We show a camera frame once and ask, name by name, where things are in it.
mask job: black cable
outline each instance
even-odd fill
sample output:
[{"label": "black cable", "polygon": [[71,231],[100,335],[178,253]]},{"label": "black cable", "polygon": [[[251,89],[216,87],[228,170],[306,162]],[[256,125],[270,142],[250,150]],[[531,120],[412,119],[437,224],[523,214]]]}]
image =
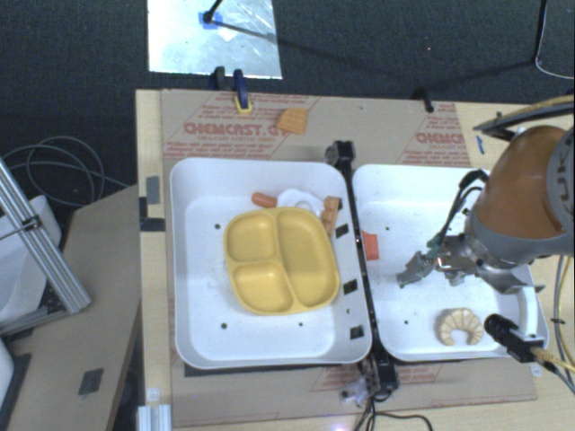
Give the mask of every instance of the black cable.
[{"label": "black cable", "polygon": [[[389,398],[389,396],[391,396],[391,393],[389,393],[384,400],[387,400]],[[423,415],[419,415],[419,414],[395,415],[395,414],[389,413],[389,412],[378,412],[378,411],[376,411],[376,404],[375,404],[374,398],[369,399],[369,401],[367,402],[366,409],[364,410],[363,415],[359,419],[359,422],[356,424],[354,431],[360,431],[360,429],[364,423],[366,423],[365,431],[374,431],[374,429],[376,427],[376,418],[377,417],[388,417],[388,418],[394,418],[394,419],[399,419],[399,420],[420,419],[420,420],[423,420],[423,422],[427,425],[428,431],[433,431],[433,426],[431,425],[431,422],[429,421],[429,419],[427,417],[424,417]]]},{"label": "black cable", "polygon": [[[68,152],[67,150],[64,150],[62,148],[59,147],[55,147],[53,145],[26,145],[24,147],[20,147],[20,148],[16,148],[15,150],[12,150],[11,152],[8,152],[6,155],[4,155],[4,159],[14,155],[14,154],[18,154],[20,152],[24,152],[24,151],[35,151],[35,150],[50,150],[51,152],[56,152],[56,153],[60,153],[60,154],[64,154],[66,155],[68,158],[74,160],[74,162],[82,168],[82,171],[84,172],[84,174],[86,174],[86,177],[88,179],[88,184],[90,185],[90,198],[91,198],[91,202],[95,201],[95,186],[92,180],[92,177],[90,176],[90,171],[88,170],[88,168],[86,167],[86,165],[84,163],[82,163],[82,160],[80,160],[77,156],[75,156],[74,154]],[[83,204],[80,203],[71,203],[69,201],[66,201],[64,199],[61,198],[57,198],[54,197],[53,195],[50,195],[46,190],[44,190],[42,187],[40,187],[38,185],[38,183],[36,182],[36,180],[31,176],[31,172],[30,172],[30,168],[29,166],[29,161],[27,159],[26,161],[26,169],[27,169],[27,173],[28,173],[28,177],[30,178],[30,182],[32,184],[32,186],[42,195],[44,195],[47,199],[50,199],[56,203],[65,205],[65,206],[71,206],[71,207],[82,207],[84,206]]]},{"label": "black cable", "polygon": [[543,40],[543,30],[545,26],[545,14],[547,13],[547,0],[541,0],[539,4],[539,19],[537,21],[537,34],[535,36],[535,51],[533,55],[534,62],[539,58],[539,50],[541,49],[541,41]]},{"label": "black cable", "polygon": [[[56,146],[56,144],[58,142],[65,142],[68,144],[72,144],[76,147],[79,147],[81,150],[87,152],[92,157],[93,161],[95,162],[95,165],[97,166],[97,171],[93,171],[93,170],[89,169],[88,166],[78,156],[76,156],[72,152],[65,150],[63,148],[60,148],[59,146]],[[32,158],[40,150],[46,150],[46,151],[49,151],[49,152],[54,153],[54,154],[63,155],[67,159],[71,160],[73,162],[73,164],[63,163],[63,162],[60,162],[58,160],[39,161],[39,162],[33,161]],[[5,154],[3,156],[3,158],[7,159],[11,156],[15,156],[15,155],[20,154],[20,153],[26,153],[24,156],[25,162],[24,163],[10,164],[9,165],[10,170],[12,171],[15,169],[20,169],[20,168],[25,169],[26,173],[28,175],[28,178],[30,180],[30,184],[32,185],[33,188],[35,188],[40,194],[44,195],[50,201],[53,201],[55,203],[59,203],[59,204],[64,205],[64,206],[83,207],[86,204],[93,203],[94,201],[101,199],[104,195],[104,192],[105,192],[106,182],[113,183],[113,184],[118,185],[122,188],[126,188],[128,186],[127,184],[125,184],[119,180],[114,180],[114,179],[106,176],[106,173],[105,173],[105,170],[104,170],[104,167],[102,164],[102,159],[99,157],[99,155],[87,143],[85,143],[85,142],[83,142],[80,139],[77,139],[75,137],[70,137],[70,136],[49,137],[47,139],[40,141],[36,145],[26,145],[26,146],[16,148],[16,149],[12,150],[11,152],[8,152],[7,154]],[[31,168],[34,166],[54,166],[54,167],[67,168],[67,169],[72,169],[75,171],[83,172],[86,179],[87,179],[87,183],[89,186],[89,195],[87,197],[87,202],[83,202],[83,203],[72,202],[72,201],[68,201],[66,199],[58,198],[58,197],[48,193],[45,189],[43,189],[39,185],[39,183],[36,181],[35,177],[33,176]]]},{"label": "black cable", "polygon": [[469,185],[474,183],[477,179],[481,179],[483,182],[485,182],[487,181],[487,174],[482,170],[471,171],[468,172],[462,178],[461,182],[459,182],[459,191],[457,191],[457,195],[453,201],[453,204],[451,205],[451,209],[449,210],[449,214],[447,215],[447,220],[444,223],[443,227],[441,227],[441,230],[439,230],[439,233],[437,235],[438,244],[441,244],[445,240],[447,230],[449,229],[449,226],[451,225],[453,218],[456,216],[457,212],[461,210],[461,208],[465,203],[465,199],[469,196],[469,194],[476,190],[479,191],[482,190],[481,187],[471,187],[464,192],[464,190],[467,187],[469,187]]},{"label": "black cable", "polygon": [[366,423],[366,431],[373,431],[376,427],[376,417],[388,417],[394,418],[398,420],[411,420],[411,419],[419,419],[423,420],[423,422],[427,425],[428,431],[433,431],[433,426],[427,417],[423,415],[414,414],[414,415],[395,415],[389,412],[375,412],[373,413],[368,419]]},{"label": "black cable", "polygon": [[[28,164],[27,163],[18,163],[18,164],[14,164],[12,166],[9,166],[8,169],[10,171],[14,171],[17,169],[21,169],[21,168],[25,168]],[[80,171],[82,172],[83,169],[78,167],[78,166],[74,166],[73,164],[67,164],[67,163],[62,163],[62,162],[31,162],[30,166],[56,166],[56,167],[60,167],[60,168],[66,168],[66,169],[73,169],[75,171]],[[92,170],[88,170],[93,177],[98,177],[98,178],[102,178],[102,175],[96,171],[92,171]],[[112,177],[108,177],[105,176],[106,181],[108,181],[109,183],[113,183],[114,185],[117,185],[118,187],[122,187],[123,189],[127,189],[129,187],[129,185],[127,183],[124,183],[120,180],[116,180],[113,179]]]},{"label": "black cable", "polygon": [[378,394],[379,393],[374,394],[374,397],[372,398],[374,400],[374,402],[377,402],[378,404],[385,402],[386,400],[388,400],[392,396],[392,393],[390,391],[388,391],[387,394],[383,398],[378,398],[377,397]]}]

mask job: wire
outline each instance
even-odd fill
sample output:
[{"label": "wire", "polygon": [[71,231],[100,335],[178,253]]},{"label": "wire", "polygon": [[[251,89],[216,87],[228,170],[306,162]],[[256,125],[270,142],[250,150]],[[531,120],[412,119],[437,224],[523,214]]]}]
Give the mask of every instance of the wire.
[{"label": "wire", "polygon": [[573,383],[567,380],[567,377],[563,375],[561,371],[554,364],[541,360],[539,360],[539,364],[541,364],[549,372],[557,375],[567,385],[567,387],[571,390],[571,392],[575,394],[575,385],[573,385]]},{"label": "wire", "polygon": [[[562,334],[562,324],[564,323],[561,319],[561,290],[562,286],[565,282],[565,275],[567,269],[569,268],[571,259],[567,260],[565,264],[565,269],[563,269],[563,261],[564,256],[561,255],[559,258],[559,263],[557,264],[557,273],[555,275],[555,288],[553,291],[553,322],[555,323],[555,340],[557,341],[557,348],[559,350],[559,357],[563,362],[566,362],[565,353],[567,353],[567,358],[569,359],[570,363],[573,365],[573,359],[571,356],[571,352],[567,348],[567,344],[564,342],[563,334]],[[569,370],[566,370],[565,373],[567,374],[567,378],[571,384],[573,384],[573,379],[571,378],[571,373]]]},{"label": "wire", "polygon": [[391,397],[392,392],[391,392],[391,391],[388,391],[383,398],[378,397],[379,394],[380,394],[380,393],[378,393],[378,392],[377,392],[376,394],[374,394],[374,396],[373,396],[372,399],[374,400],[374,402],[377,402],[378,404],[381,404],[382,402],[385,402],[386,400],[388,400],[388,399]]},{"label": "wire", "polygon": [[[471,171],[471,172],[468,172],[462,178],[461,182],[459,182],[459,191],[457,191],[456,197],[453,201],[453,204],[451,205],[451,209],[449,210],[449,214],[447,215],[447,220],[444,223],[444,225],[441,227],[441,230],[439,230],[439,233],[437,233],[431,239],[431,241],[429,241],[429,243],[428,243],[429,247],[432,247],[432,245],[435,245],[436,248],[441,246],[441,244],[443,243],[443,241],[446,238],[447,230],[449,229],[451,222],[453,221],[456,214],[464,206],[465,200],[467,199],[469,194],[472,193],[473,191],[476,191],[476,190],[479,190],[479,191],[482,190],[481,187],[471,187],[467,191],[464,192],[464,190],[467,187],[469,187],[472,183],[474,183],[477,179],[480,179],[483,182],[486,182],[487,181],[487,174],[482,170]],[[428,255],[431,257],[434,255],[434,253],[436,253],[436,252],[431,252]]]},{"label": "wire", "polygon": [[[61,146],[57,146],[58,144],[67,144],[67,146],[75,146],[80,150],[87,152],[93,162],[97,167],[97,171],[91,170],[88,168],[87,164],[83,162],[78,156],[73,154],[71,151],[61,148]],[[71,160],[73,164],[70,163],[63,163],[57,160],[50,160],[50,161],[33,161],[32,158],[34,155],[39,151],[47,151],[53,153],[55,155],[60,155],[66,157],[68,160]],[[104,195],[106,189],[106,182],[112,183],[122,188],[126,188],[128,185],[119,181],[112,179],[106,176],[102,159],[100,156],[91,148],[87,143],[84,141],[77,139],[71,136],[53,136],[47,139],[44,139],[38,142],[36,145],[25,145],[22,147],[18,147],[11,152],[8,152],[3,156],[4,159],[13,157],[17,154],[24,154],[25,162],[24,163],[13,163],[9,165],[11,171],[16,169],[25,169],[28,179],[33,188],[35,188],[40,194],[44,195],[50,201],[55,203],[67,206],[67,207],[83,207],[86,204],[93,203],[101,199]],[[53,194],[48,193],[45,189],[43,189],[39,183],[36,181],[35,177],[32,174],[32,167],[37,166],[52,166],[52,167],[60,167],[60,168],[67,168],[78,172],[83,172],[85,178],[88,183],[89,194],[87,196],[87,202],[74,202],[67,199],[58,198]]]},{"label": "wire", "polygon": [[564,369],[567,369],[567,370],[569,370],[575,374],[575,365],[568,364],[568,363],[562,361],[561,359],[558,359],[557,357],[555,357],[553,355],[553,353],[551,353],[550,351],[547,351],[544,348],[532,347],[531,353],[533,353],[533,355],[535,357],[537,357],[538,359],[541,359],[542,361],[546,361],[548,363],[558,365],[559,367],[563,367]]},{"label": "wire", "polygon": [[571,392],[573,394],[575,394],[575,385],[573,385],[573,383],[571,383],[569,380],[567,380],[567,377],[565,375],[563,375],[561,373],[561,371],[555,367],[555,370],[552,370],[552,372],[557,375],[559,378],[562,379],[562,381],[569,387],[569,389],[571,390]]},{"label": "wire", "polygon": [[537,50],[534,57],[535,67],[537,67],[537,69],[543,74],[554,76],[555,78],[562,78],[563,80],[573,80],[574,78],[572,76],[554,74],[553,72],[549,72],[548,70],[545,70],[541,67],[541,64],[539,63],[539,57],[541,56],[541,46],[543,45],[545,26],[547,25],[547,0],[544,0],[544,7],[540,17],[542,20],[540,23],[539,33],[537,34]]},{"label": "wire", "polygon": [[398,420],[411,420],[411,419],[420,419],[427,425],[428,431],[433,431],[433,426],[427,417],[423,415],[415,414],[415,415],[395,415],[389,412],[375,412],[373,413],[368,419],[366,423],[366,431],[373,431],[376,427],[376,417],[388,417],[394,418]]},{"label": "wire", "polygon": [[[384,400],[387,400],[391,396],[391,393],[385,397]],[[376,427],[376,418],[377,417],[388,417],[394,418],[399,420],[411,420],[411,419],[420,419],[427,425],[428,431],[433,431],[433,426],[427,417],[423,415],[415,414],[415,415],[395,415],[389,412],[378,412],[376,410],[376,402],[374,398],[371,398],[367,401],[366,409],[363,412],[363,415],[359,419],[359,422],[356,424],[354,431],[360,431],[361,427],[363,426],[364,422],[366,423],[366,431],[374,431]]]},{"label": "wire", "polygon": [[[10,171],[13,171],[16,169],[21,169],[21,168],[26,167],[26,164],[27,163],[18,163],[18,164],[15,164],[13,166],[9,166],[8,169],[10,169]],[[82,168],[80,168],[78,166],[74,166],[73,164],[61,163],[61,162],[31,162],[30,166],[58,166],[61,168],[73,169],[75,171],[82,171]],[[89,170],[89,172],[92,174],[93,177],[98,177],[98,178],[102,177],[102,175],[96,171]],[[117,185],[118,187],[122,187],[123,189],[127,189],[129,187],[129,185],[127,183],[124,183],[120,180],[113,179],[112,177],[106,176],[105,179],[109,183],[113,183],[114,185]]]}]

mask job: blue tape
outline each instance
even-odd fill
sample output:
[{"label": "blue tape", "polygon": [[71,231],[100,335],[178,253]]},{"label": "blue tape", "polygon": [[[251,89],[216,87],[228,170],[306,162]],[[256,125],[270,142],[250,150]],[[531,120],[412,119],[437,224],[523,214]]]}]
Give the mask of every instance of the blue tape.
[{"label": "blue tape", "polygon": [[485,154],[485,150],[483,150],[483,140],[479,136],[475,136],[477,139],[477,146],[479,147],[479,151],[481,154]]},{"label": "blue tape", "polygon": [[[212,23],[206,24],[206,23],[204,22],[204,12],[199,12],[199,13],[198,13],[198,19],[199,19],[199,23],[201,24],[201,26],[202,26],[204,29],[206,29],[207,31],[212,31],[212,30],[218,28],[218,26],[215,25],[215,24],[212,24]],[[221,15],[220,13],[215,12],[215,13],[214,13],[214,17],[212,18],[212,21],[223,23],[223,22],[224,22],[224,18],[222,17],[222,15]]]}]

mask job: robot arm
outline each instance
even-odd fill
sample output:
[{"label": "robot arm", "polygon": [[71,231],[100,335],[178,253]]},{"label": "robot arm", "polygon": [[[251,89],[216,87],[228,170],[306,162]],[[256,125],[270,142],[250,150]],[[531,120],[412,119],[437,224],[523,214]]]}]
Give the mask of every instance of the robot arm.
[{"label": "robot arm", "polygon": [[[560,99],[562,113],[573,110],[573,96]],[[548,111],[549,104],[543,103],[544,110]],[[557,100],[551,101],[551,108],[557,115]],[[539,109],[532,106],[512,114],[508,123],[516,124],[526,114],[538,119]],[[509,140],[509,131],[501,129],[506,125],[505,119],[488,123],[491,128],[478,128]],[[457,198],[452,211],[458,204]],[[537,257],[572,256],[573,128],[565,132],[540,126],[513,136],[473,205],[464,232],[445,236],[446,230],[444,227],[429,242],[426,254],[418,251],[405,271],[397,275],[401,287],[435,269],[443,272],[454,286],[461,284],[465,276],[476,275],[508,294],[525,285],[514,275],[513,268]]]}]

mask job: wooden table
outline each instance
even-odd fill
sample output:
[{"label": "wooden table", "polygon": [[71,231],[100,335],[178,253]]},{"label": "wooden table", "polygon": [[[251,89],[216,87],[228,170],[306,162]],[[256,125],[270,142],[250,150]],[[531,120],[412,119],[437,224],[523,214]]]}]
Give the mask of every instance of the wooden table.
[{"label": "wooden table", "polygon": [[64,257],[93,302],[7,345],[30,356],[9,431],[112,429],[140,327],[137,234],[136,187],[75,212]]},{"label": "wooden table", "polygon": [[[206,92],[197,92],[201,96],[201,101],[214,100],[214,97],[207,96]],[[279,150],[276,148],[271,156],[279,159],[289,159],[294,155],[294,159],[319,159],[321,158],[322,139],[326,142],[335,138],[342,138],[347,134],[351,136],[355,144],[365,147],[366,150],[358,159],[358,163],[369,163],[371,156],[376,158],[377,148],[383,141],[375,141],[372,136],[363,136],[358,128],[363,123],[373,122],[377,119],[377,110],[382,107],[386,110],[395,110],[396,115],[402,114],[406,119],[410,119],[410,114],[424,113],[422,104],[415,104],[412,101],[384,101],[384,100],[344,100],[329,98],[315,101],[317,98],[307,100],[314,105],[315,115],[310,114],[310,120],[317,119],[321,113],[331,113],[333,126],[338,133],[330,136],[329,127],[323,129],[322,134],[311,128],[306,136],[288,136],[286,139],[292,144],[285,144]],[[137,93],[137,147],[138,147],[138,185],[139,196],[146,200],[150,188],[151,180],[159,186],[159,197],[154,203],[146,204],[146,215],[149,218],[165,218],[166,205],[164,203],[164,151],[169,150],[165,145],[165,129],[163,129],[163,100],[165,96],[157,91],[140,91]],[[486,119],[493,118],[497,112],[506,113],[519,108],[517,105],[502,104],[475,104],[475,103],[437,103],[436,110],[445,106],[451,116],[456,117],[461,134],[464,138],[464,145],[469,158],[469,162],[474,167],[490,169],[496,162],[506,144],[483,137],[482,147],[484,153],[480,151],[476,140],[476,133],[472,127]],[[381,117],[381,125],[378,132],[385,135],[386,117]],[[432,119],[426,118],[426,126],[432,126]],[[556,126],[569,128],[573,126],[571,117],[547,120]],[[401,129],[396,127],[394,132],[401,134]],[[405,163],[405,151],[411,144],[403,148],[401,158],[398,163]],[[145,380],[146,380],[146,405],[155,407],[160,404],[171,404],[173,402],[173,381],[172,362],[170,350],[170,323],[169,323],[169,298],[171,292],[170,278],[168,273],[169,260],[166,257],[166,235],[162,231],[148,231],[140,234],[141,244],[141,269],[142,269],[142,315],[144,331],[144,351],[145,351]],[[535,282],[546,284],[547,289],[540,294],[541,304],[544,314],[549,319],[553,314],[553,281],[556,258],[540,259],[532,267]],[[569,279],[564,291],[563,318],[568,320],[566,334],[568,344],[573,346],[573,279]],[[554,341],[550,343],[550,349],[557,352]],[[446,430],[475,430],[484,429],[566,429],[575,420],[575,408],[572,407],[572,395],[567,388],[554,375],[544,373],[543,376],[535,378],[535,386],[538,399],[535,401],[520,401],[505,403],[507,398],[494,397],[487,399],[491,404],[474,405],[472,407],[460,406],[450,408],[424,409],[418,410],[425,414],[433,423],[435,429]],[[357,415],[344,415],[324,418],[300,418],[277,421],[261,421],[258,423],[238,423],[219,425],[217,429],[226,430],[344,430],[352,429],[358,419]],[[376,429],[423,429],[423,424],[410,421],[395,421],[388,418],[379,418]],[[177,427],[183,431],[187,427]],[[213,427],[194,427],[190,429],[214,429]]]}]

